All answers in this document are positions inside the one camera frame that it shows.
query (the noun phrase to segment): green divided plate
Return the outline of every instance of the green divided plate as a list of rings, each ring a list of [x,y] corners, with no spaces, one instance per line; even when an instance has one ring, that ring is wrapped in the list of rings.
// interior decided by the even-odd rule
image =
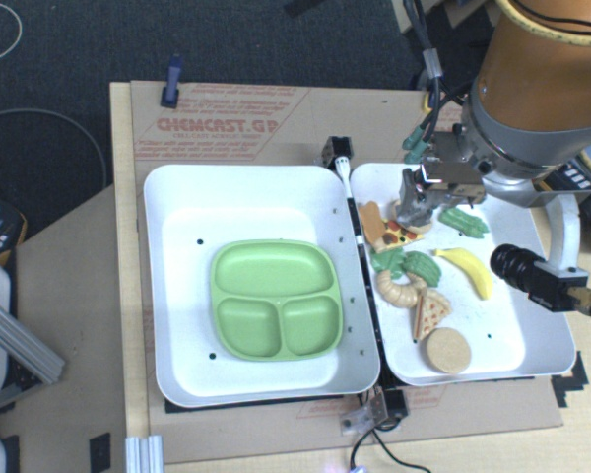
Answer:
[[[310,359],[334,349],[342,335],[337,274],[312,243],[229,243],[213,259],[211,296],[221,341],[246,360]]]

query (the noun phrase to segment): wire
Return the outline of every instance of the wire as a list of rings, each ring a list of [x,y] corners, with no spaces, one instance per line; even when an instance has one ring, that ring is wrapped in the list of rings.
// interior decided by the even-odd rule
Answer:
[[[424,471],[425,473],[431,473],[431,470],[429,470],[428,468],[425,468],[424,466],[421,466],[419,464],[411,464],[409,462],[405,462],[402,461],[401,459],[399,459],[398,457],[396,457],[392,451],[385,445],[385,442],[381,439],[381,437],[378,435],[378,433],[376,432],[376,428],[372,428],[371,430],[365,432],[361,438],[359,438],[357,440],[357,442],[355,443],[355,445],[353,446],[353,450],[351,451],[351,458],[350,458],[350,467],[351,469],[355,469],[357,468],[357,452],[359,450],[359,447],[361,446],[361,444],[365,441],[365,439],[367,437],[369,437],[370,435],[373,435],[374,438],[378,441],[378,443],[381,445],[381,447],[383,448],[383,450],[385,451],[385,453],[397,464],[404,466],[406,468],[413,468],[413,469],[418,469],[421,471]]]
[[[553,30],[552,28],[541,25],[522,14],[509,2],[509,0],[494,1],[503,14],[531,34],[571,45],[591,47],[591,36]]]
[[[540,18],[543,21],[549,21],[552,23],[566,23],[566,24],[572,24],[572,25],[581,25],[583,27],[591,28],[591,21],[577,20],[577,19],[573,19],[573,18],[556,18],[553,16],[547,16],[545,14],[541,14],[540,12],[537,12],[534,9],[528,7],[520,0],[511,0],[511,1],[514,2],[518,7],[523,9],[528,14],[531,14],[537,18]],[[572,32],[575,34],[591,34],[591,32],[578,32],[578,31],[571,31],[571,30],[564,30],[564,32]]]
[[[86,138],[90,141],[92,146],[95,148],[95,151],[98,155],[98,160],[100,161],[100,171],[102,175],[102,187],[101,190],[107,187],[107,163],[105,162],[105,157],[103,156],[102,149],[100,148],[99,144],[92,136],[92,134],[84,128],[81,124],[79,124],[74,119],[67,117],[59,112],[54,112],[52,110],[45,110],[43,108],[10,108],[7,110],[0,110],[0,117],[5,115],[13,115],[13,114],[41,114],[41,115],[49,115],[52,117],[56,117],[65,121],[69,124],[72,124],[75,128],[77,128]]]
[[[15,41],[5,51],[0,53],[0,59],[1,59],[1,58],[4,58],[7,54],[9,54],[13,49],[15,49],[16,46],[20,43],[20,39],[22,38],[22,31],[23,31],[24,27],[22,26],[22,20],[20,19],[20,16],[18,16],[18,13],[16,11],[14,11],[11,7],[0,3],[0,8],[9,11],[9,13],[11,13],[11,15],[18,22],[18,36],[16,37]]]

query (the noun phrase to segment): dark floor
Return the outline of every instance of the dark floor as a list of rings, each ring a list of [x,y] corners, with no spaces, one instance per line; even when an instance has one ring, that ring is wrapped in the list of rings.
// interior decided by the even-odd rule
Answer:
[[[182,82],[403,90],[423,69],[416,38],[399,32],[390,0],[0,3],[24,25],[19,45],[0,60],[0,111],[51,110],[82,125],[102,148],[107,183],[109,83],[163,79],[174,52],[184,58]],[[454,31],[435,8],[427,23],[448,84],[472,78],[493,30],[486,13]],[[0,52],[16,33],[15,19],[0,9]],[[25,213],[29,236],[100,189],[99,157],[73,124],[38,113],[0,116],[0,196]]]

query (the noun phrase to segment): blue clip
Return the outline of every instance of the blue clip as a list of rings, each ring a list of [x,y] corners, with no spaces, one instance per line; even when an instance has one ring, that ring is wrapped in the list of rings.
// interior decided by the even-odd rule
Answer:
[[[177,99],[179,98],[179,89],[177,83],[181,75],[181,56],[173,54],[168,62],[166,71],[166,86],[162,89],[162,99],[160,105],[166,108],[177,108]]]

